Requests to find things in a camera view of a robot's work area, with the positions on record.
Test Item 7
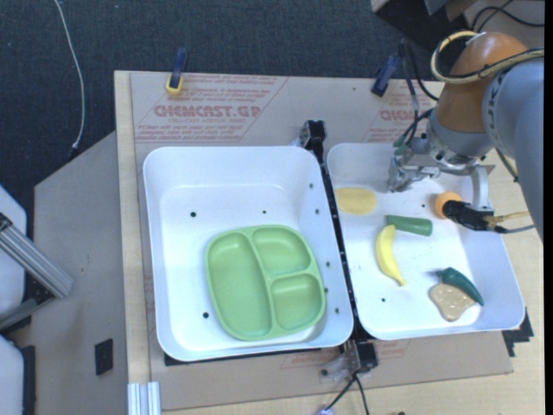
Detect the green cucumber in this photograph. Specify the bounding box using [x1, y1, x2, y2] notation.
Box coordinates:
[385, 214, 434, 238]

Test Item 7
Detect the yellow banana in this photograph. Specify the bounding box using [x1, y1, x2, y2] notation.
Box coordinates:
[375, 224, 407, 287]

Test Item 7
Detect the dark green pepper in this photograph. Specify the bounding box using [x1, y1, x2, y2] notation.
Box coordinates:
[434, 267, 485, 307]

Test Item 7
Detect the white plastic tray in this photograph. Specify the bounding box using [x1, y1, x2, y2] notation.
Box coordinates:
[326, 142, 526, 342]
[143, 145, 354, 361]

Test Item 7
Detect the brown cardboard board red print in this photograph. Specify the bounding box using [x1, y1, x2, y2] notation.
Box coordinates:
[129, 72, 515, 411]

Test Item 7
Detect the orange ball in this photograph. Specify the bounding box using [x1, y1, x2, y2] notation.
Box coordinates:
[434, 191, 462, 220]

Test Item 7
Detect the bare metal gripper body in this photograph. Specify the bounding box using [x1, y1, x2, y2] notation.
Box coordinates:
[396, 133, 480, 180]

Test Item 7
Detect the black block with thin wires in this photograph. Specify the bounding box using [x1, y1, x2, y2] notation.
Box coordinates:
[297, 119, 326, 151]
[321, 342, 379, 382]

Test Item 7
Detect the black cylinder on white bracket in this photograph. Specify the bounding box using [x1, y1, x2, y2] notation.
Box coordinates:
[441, 164, 496, 232]

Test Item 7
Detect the tan bread slice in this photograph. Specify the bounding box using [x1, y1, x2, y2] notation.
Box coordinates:
[428, 283, 470, 322]

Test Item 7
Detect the thin black rod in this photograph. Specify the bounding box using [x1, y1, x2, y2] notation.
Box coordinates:
[315, 144, 367, 343]

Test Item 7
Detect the green divided plate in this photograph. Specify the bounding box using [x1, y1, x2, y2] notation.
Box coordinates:
[204, 224, 327, 342]

